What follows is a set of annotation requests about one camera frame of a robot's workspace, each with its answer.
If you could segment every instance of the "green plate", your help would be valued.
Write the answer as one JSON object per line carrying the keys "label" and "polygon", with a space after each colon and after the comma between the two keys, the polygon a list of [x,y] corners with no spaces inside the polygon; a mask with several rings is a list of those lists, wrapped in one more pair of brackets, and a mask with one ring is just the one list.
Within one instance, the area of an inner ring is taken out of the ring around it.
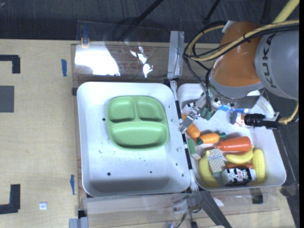
{"label": "green plate", "polygon": [[161,103],[150,96],[119,96],[107,108],[108,133],[123,149],[146,150],[163,146],[169,138]]}

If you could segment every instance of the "blue tape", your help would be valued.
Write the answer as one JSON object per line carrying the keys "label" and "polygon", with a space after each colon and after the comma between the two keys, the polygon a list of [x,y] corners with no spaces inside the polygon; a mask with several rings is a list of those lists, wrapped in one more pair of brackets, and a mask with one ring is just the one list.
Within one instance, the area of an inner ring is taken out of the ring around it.
{"label": "blue tape", "polygon": [[228,105],[225,105],[225,104],[220,105],[218,110],[222,110],[224,112],[245,112],[246,111],[246,109],[243,109],[243,108],[233,109],[233,108],[230,108]]}
{"label": "blue tape", "polygon": [[70,183],[71,183],[73,195],[75,195],[75,180],[74,180],[74,175],[71,175]]}
{"label": "blue tape", "polygon": [[62,68],[63,77],[66,77],[67,76],[67,61],[64,59],[61,59],[61,68]]}

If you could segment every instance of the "wire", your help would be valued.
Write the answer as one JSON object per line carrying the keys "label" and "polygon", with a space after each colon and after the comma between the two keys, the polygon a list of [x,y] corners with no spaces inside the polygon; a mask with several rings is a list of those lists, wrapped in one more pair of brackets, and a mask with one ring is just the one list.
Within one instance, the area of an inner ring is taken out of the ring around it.
{"label": "wire", "polygon": [[183,59],[184,59],[184,61],[185,61],[185,63],[186,63],[187,69],[188,69],[188,70],[190,71],[190,73],[196,78],[196,80],[197,80],[199,83],[201,83],[202,81],[201,81],[200,77],[192,70],[189,60],[188,60],[185,56],[183,56]]}
{"label": "wire", "polygon": [[283,124],[283,125],[289,124],[293,120],[293,118],[295,117],[298,110],[299,110],[299,101],[296,101],[296,106],[295,106],[294,112],[289,117],[280,118],[278,122],[280,124]]}
{"label": "wire", "polygon": [[298,121],[299,121],[299,117],[297,117],[297,118],[291,120],[288,124],[295,124],[295,123],[297,123]]}
{"label": "wire", "polygon": [[207,92],[206,92],[206,107],[208,108],[209,111],[211,111],[211,99],[210,99],[210,96],[209,96],[209,75],[210,75],[210,72],[211,72],[211,69],[209,69],[207,71],[207,74],[206,74],[206,88],[207,88]]}
{"label": "wire", "polygon": [[189,211],[190,211],[190,214],[192,213],[192,214],[196,214],[196,213],[198,213],[198,212],[200,212],[201,211],[201,207],[200,206],[198,206],[198,209],[194,209],[194,207],[190,207],[189,208]]}
{"label": "wire", "polygon": [[182,215],[182,217],[181,217],[181,220],[180,220],[180,222],[174,227],[174,228],[178,228],[178,227],[180,227],[181,226],[181,224],[182,224],[182,222],[185,220],[185,218],[186,218],[186,216],[187,216],[187,214],[185,213],[185,214],[183,214]]}
{"label": "wire", "polygon": [[256,28],[248,33],[245,33],[242,37],[228,43],[224,48],[222,48],[221,50],[219,50],[216,53],[213,53],[210,56],[206,56],[206,57],[196,57],[193,53],[192,53],[192,48],[195,45],[195,43],[199,40],[200,37],[202,37],[204,34],[213,31],[215,29],[219,29],[219,28],[223,28],[224,25],[218,25],[218,26],[214,26],[211,28],[208,28],[202,32],[200,32],[188,45],[187,45],[187,49],[188,49],[188,57],[190,57],[192,60],[196,60],[196,61],[210,61],[213,59],[218,58],[219,56],[227,53],[228,51],[230,51],[231,49],[237,47],[238,45],[252,39],[253,37],[258,37],[261,35],[265,34],[269,34],[269,33],[275,33],[277,32],[275,29],[279,29],[278,31],[285,31],[285,30],[292,30],[292,29],[298,29],[299,28],[299,20],[289,20],[289,21],[283,21],[283,22],[279,22],[276,24],[269,24],[269,25],[265,25],[259,28]]}
{"label": "wire", "polygon": [[198,65],[200,65],[203,69],[205,69],[205,70],[209,70],[209,68],[207,68],[205,65],[203,65],[201,62],[199,62],[199,61],[194,61],[194,62],[196,62]]}
{"label": "wire", "polygon": [[206,25],[203,29],[201,29],[200,30],[200,32],[197,34],[197,35],[195,35],[191,40],[190,40],[190,42],[188,43],[188,45],[185,47],[185,49],[184,49],[184,55],[187,55],[186,54],[186,51],[187,51],[187,49],[188,49],[188,47],[190,46],[190,43],[192,42],[192,41],[194,41],[199,35],[204,35],[204,34],[206,34],[207,32],[206,32],[206,30],[207,29],[209,29],[209,28],[213,28],[213,27],[215,27],[215,26],[222,26],[222,27],[224,27],[225,25],[227,24],[227,21],[216,21],[216,22],[212,22],[212,23],[209,23],[208,25]]}

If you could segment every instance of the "dark floor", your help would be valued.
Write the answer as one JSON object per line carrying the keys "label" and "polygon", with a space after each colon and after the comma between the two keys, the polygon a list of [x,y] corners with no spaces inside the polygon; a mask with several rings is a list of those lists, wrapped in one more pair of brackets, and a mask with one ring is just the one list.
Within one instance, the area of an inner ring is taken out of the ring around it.
{"label": "dark floor", "polygon": [[[139,16],[154,1],[0,0],[0,38],[74,40],[78,20],[115,24],[128,17]],[[142,21],[141,26],[169,30],[187,27],[190,38],[197,29],[187,26],[189,21],[202,23],[214,1],[165,0]],[[248,20],[260,24],[271,23],[288,1],[268,0],[268,21],[261,21],[265,0],[222,0],[210,21]],[[299,7],[289,18],[299,18]],[[211,37],[204,42],[219,43],[219,40]],[[282,115],[289,115],[293,110],[294,102],[291,100],[271,95],[270,101],[275,111]],[[282,126],[276,132],[276,137],[282,139],[279,148],[288,171],[288,180],[282,192],[289,196],[290,208],[299,227],[299,124]]]}

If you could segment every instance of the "toy carrot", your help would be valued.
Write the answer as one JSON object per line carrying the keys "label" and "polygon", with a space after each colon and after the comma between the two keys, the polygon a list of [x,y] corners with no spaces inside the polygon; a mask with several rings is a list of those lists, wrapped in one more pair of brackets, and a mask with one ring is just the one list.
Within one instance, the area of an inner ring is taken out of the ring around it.
{"label": "toy carrot", "polygon": [[198,145],[203,143],[217,143],[220,138],[226,138],[225,133],[217,134],[217,133],[207,133],[203,134],[196,139]]}
{"label": "toy carrot", "polygon": [[[182,119],[184,120],[186,118],[186,116],[184,114],[181,114]],[[193,123],[190,124],[190,126],[187,128],[186,133],[193,139],[196,140],[199,136],[200,136],[200,131],[199,129],[196,127],[196,125],[194,125]]]}
{"label": "toy carrot", "polygon": [[247,136],[242,136],[233,139],[227,139],[219,142],[219,145],[216,146],[222,151],[250,151],[251,150],[251,141]]}

